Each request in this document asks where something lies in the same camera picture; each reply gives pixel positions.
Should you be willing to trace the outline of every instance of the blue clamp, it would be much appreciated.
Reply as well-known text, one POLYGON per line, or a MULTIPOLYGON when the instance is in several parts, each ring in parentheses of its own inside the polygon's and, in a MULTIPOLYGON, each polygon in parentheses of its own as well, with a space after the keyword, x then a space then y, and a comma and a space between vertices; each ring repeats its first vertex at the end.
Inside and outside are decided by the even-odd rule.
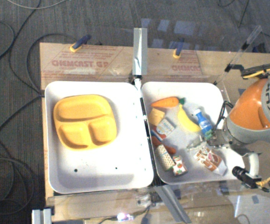
POLYGON ((185 40, 184 40, 184 38, 180 38, 179 40, 180 41, 177 44, 177 48, 173 52, 173 57, 174 58, 180 58, 181 57, 181 51, 182 51, 183 44, 184 44, 185 40))
POLYGON ((83 37, 82 37, 81 39, 79 39, 76 43, 74 43, 74 44, 72 44, 72 45, 70 46, 70 50, 71 50, 72 52, 76 52, 76 51, 80 50, 81 47, 82 47, 82 45, 83 45, 83 44, 86 44, 87 41, 90 40, 90 39, 91 39, 91 36, 90 36, 90 35, 85 35, 85 36, 83 36, 83 37))

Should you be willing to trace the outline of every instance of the white tray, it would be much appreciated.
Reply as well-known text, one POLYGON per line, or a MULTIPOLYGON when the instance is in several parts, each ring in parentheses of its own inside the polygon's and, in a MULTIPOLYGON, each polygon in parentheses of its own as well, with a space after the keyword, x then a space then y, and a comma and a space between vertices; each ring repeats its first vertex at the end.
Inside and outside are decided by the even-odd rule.
MULTIPOLYGON (((197 124, 197 118, 192 113, 200 108, 203 114, 211 120, 214 125, 217 122, 220 109, 223 103, 223 98, 220 90, 213 84, 209 83, 178 83, 178 82, 147 82, 142 86, 142 96, 147 114, 150 113, 152 107, 150 104, 156 100, 177 96, 185 98, 183 105, 189 118, 197 124)), ((183 157, 188 173, 182 176, 175 177, 171 170, 164 171, 161 163, 157 158, 156 169, 159 177, 167 184, 184 184, 193 182, 211 182, 236 179, 232 174, 234 166, 245 167, 242 157, 232 149, 220 148, 214 152, 222 157, 226 166, 227 172, 221 176, 212 173, 203 167, 194 159, 194 154, 198 150, 187 152, 186 147, 192 143, 195 138, 201 133, 192 133, 181 127, 177 118, 177 108, 162 109, 165 111, 165 116, 176 127, 172 133, 164 139, 163 143, 176 148, 176 155, 183 157)))
POLYGON ((115 82, 56 81, 47 86, 45 102, 49 182, 56 192, 132 189, 151 184, 153 168, 139 95, 134 86, 115 82), (57 136, 53 109, 60 99, 83 94, 98 94, 108 100, 117 124, 117 137, 105 147, 69 150, 57 136))

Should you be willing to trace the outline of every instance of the water bottle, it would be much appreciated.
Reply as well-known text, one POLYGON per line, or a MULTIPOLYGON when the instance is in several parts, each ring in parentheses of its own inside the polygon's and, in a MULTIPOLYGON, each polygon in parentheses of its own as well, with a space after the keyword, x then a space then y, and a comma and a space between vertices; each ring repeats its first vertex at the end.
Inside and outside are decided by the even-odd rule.
POLYGON ((210 139, 213 135, 213 127, 211 125, 211 122, 202 115, 200 109, 197 109, 194 112, 194 115, 196 115, 199 120, 199 127, 201 128, 201 131, 204 134, 206 140, 210 139))

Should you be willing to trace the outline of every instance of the food package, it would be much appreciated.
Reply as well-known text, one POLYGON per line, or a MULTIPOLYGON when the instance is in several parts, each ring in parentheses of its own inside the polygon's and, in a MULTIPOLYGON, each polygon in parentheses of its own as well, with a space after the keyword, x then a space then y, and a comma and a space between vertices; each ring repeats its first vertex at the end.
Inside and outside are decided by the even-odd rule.
POLYGON ((156 127, 153 127, 151 133, 160 141, 163 141, 173 130, 174 126, 164 118, 156 127))
POLYGON ((201 148, 195 155, 194 158, 199 161, 204 167, 209 169, 211 172, 224 175, 227 167, 223 159, 215 154, 208 147, 201 148))
POLYGON ((173 166, 173 174, 175 176, 181 176, 181 175, 188 172, 188 169, 186 168, 181 156, 173 156, 172 158, 173 158, 174 162, 176 163, 173 166))
POLYGON ((159 159, 165 171, 172 169, 172 167, 175 165, 175 162, 172 160, 163 144, 156 148, 155 155, 159 159))
POLYGON ((164 118, 165 113, 158 109, 153 108, 152 111, 148 115, 148 121, 150 124, 157 126, 161 120, 164 118))

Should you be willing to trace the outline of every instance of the gray carpet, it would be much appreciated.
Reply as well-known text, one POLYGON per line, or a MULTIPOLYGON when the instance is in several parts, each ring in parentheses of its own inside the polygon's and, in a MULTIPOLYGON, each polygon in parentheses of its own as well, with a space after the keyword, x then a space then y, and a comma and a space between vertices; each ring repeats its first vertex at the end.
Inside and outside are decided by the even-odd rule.
MULTIPOLYGON (((12 1, 28 7, 36 7, 39 2, 12 1)), ((40 7, 59 1, 41 0, 40 7)), ((45 207, 41 99, 28 79, 26 69, 28 50, 38 38, 50 33, 76 39, 90 34, 92 39, 88 44, 132 46, 133 28, 142 27, 148 29, 151 48, 173 48, 173 44, 183 37, 184 49, 237 51, 255 26, 260 25, 264 43, 262 52, 270 53, 270 0, 250 0, 239 27, 246 0, 231 1, 67 0, 33 12, 0 0, 0 21, 8 24, 15 34, 33 12, 11 49, 0 58, 0 157, 11 157, 20 162, 12 165, 0 159, 0 223, 30 223, 31 210, 45 207), (1 215, 6 212, 14 214, 1 215)), ((0 54, 9 47, 12 38, 11 29, 0 22, 0 54)), ((40 41, 72 43, 74 39, 49 35, 40 41)), ((39 87, 38 42, 31 49, 28 60, 31 80, 39 87)))

